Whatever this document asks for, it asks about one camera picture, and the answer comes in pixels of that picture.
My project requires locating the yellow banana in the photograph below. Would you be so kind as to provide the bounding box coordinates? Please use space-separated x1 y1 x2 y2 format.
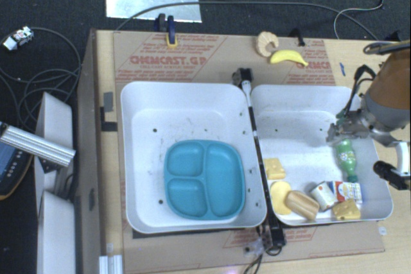
268 49 310 68

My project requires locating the pale yellow oval slice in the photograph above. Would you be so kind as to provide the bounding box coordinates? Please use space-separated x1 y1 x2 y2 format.
269 180 293 216

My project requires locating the yellow cheese block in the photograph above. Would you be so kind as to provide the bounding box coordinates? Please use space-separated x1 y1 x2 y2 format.
263 157 287 181

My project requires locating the yellow cheese wedge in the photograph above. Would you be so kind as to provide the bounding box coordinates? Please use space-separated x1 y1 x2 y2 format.
331 198 362 221

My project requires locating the green plastic bottle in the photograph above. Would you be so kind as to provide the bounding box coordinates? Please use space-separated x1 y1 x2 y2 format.
334 138 360 184

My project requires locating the thin black and white rod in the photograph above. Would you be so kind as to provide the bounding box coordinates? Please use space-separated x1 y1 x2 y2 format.
241 79 274 230

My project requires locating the brown cardboard board red print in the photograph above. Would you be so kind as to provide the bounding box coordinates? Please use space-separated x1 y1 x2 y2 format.
112 30 386 268

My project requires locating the blue divided plate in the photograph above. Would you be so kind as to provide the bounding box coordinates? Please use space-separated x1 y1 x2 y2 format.
163 139 247 221

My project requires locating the white and orange carton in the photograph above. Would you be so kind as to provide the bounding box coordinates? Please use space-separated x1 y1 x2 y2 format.
309 181 338 212

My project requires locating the tan toy croissant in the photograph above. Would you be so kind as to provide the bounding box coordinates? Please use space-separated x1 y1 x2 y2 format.
256 30 281 58

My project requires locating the white red yellow packet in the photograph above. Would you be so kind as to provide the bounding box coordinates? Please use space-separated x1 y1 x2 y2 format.
327 180 364 204

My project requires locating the white plastic tray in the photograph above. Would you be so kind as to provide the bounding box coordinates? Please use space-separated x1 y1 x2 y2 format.
119 80 268 234
250 83 394 227

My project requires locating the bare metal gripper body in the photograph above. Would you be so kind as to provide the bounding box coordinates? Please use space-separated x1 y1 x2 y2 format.
336 108 399 148

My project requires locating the black cylinder on white bracket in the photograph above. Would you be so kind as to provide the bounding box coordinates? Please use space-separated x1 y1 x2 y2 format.
372 141 411 191

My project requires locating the brown bread loaf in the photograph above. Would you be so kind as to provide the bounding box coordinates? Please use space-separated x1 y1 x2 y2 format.
284 189 320 221

